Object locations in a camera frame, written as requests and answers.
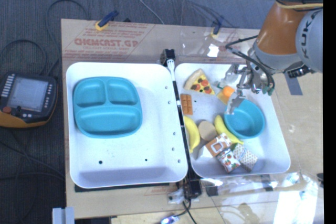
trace blue clamp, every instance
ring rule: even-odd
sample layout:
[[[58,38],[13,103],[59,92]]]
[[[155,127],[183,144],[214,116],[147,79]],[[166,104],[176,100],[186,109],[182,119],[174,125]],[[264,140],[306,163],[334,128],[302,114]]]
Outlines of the blue clamp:
[[[222,18],[217,18],[216,22],[212,22],[212,26],[214,26],[214,30],[212,31],[211,35],[216,36],[219,32],[219,29],[222,27]]]
[[[116,10],[112,11],[108,15],[106,15],[102,20],[96,22],[96,29],[102,31],[104,28],[108,26],[108,22],[114,20],[114,18],[119,14]]]

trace blue divided plate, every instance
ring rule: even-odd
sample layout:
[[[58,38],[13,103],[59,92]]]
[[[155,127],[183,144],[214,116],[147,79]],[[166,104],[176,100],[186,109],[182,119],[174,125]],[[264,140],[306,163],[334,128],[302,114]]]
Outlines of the blue divided plate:
[[[122,137],[135,133],[142,124],[137,89],[127,79],[94,77],[79,81],[73,91],[78,129],[94,138]]]

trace toy banana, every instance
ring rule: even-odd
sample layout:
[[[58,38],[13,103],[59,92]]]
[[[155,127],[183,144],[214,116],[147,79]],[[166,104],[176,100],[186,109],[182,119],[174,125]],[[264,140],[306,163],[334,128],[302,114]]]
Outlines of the toy banana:
[[[244,142],[239,140],[232,132],[230,132],[224,124],[223,118],[221,115],[217,115],[215,118],[215,128],[218,134],[225,133],[231,140],[233,144],[239,143],[243,144]]]
[[[188,116],[183,116],[184,125],[189,135],[189,152],[192,153],[194,148],[201,142],[200,132],[196,123]]]

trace blue bowl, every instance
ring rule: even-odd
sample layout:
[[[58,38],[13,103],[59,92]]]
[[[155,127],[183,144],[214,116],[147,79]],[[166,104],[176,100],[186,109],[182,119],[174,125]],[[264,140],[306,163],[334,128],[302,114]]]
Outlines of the blue bowl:
[[[224,114],[228,130],[239,139],[259,136],[265,129],[265,117],[260,108],[249,100],[243,100],[233,114]]]

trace white cable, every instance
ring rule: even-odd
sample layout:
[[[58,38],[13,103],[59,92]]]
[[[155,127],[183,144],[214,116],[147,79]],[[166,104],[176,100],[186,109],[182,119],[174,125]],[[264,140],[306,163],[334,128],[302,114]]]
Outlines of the white cable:
[[[139,0],[147,9],[149,9],[159,20],[160,20],[160,22],[164,25],[164,22],[163,22],[163,20],[151,9],[151,8],[149,8],[145,3],[144,3],[144,1],[142,1],[142,0]]]

